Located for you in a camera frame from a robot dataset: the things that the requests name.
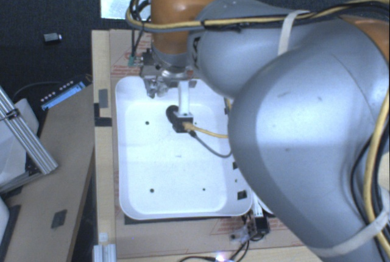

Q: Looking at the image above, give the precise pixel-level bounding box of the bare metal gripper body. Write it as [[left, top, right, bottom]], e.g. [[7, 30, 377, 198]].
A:
[[140, 49, 194, 87]]

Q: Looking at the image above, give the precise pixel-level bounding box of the brown cardboard board red print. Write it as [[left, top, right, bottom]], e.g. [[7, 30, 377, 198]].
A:
[[91, 29, 324, 262]]

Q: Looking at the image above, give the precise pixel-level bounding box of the white plastic tray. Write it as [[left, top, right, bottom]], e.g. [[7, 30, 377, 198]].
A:
[[115, 76, 254, 221]]

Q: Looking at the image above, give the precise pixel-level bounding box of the small black box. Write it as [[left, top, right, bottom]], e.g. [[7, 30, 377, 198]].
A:
[[43, 32, 63, 43]]

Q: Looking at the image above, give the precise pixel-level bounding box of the black block with thin wires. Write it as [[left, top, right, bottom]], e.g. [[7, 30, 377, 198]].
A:
[[253, 216, 271, 235]]

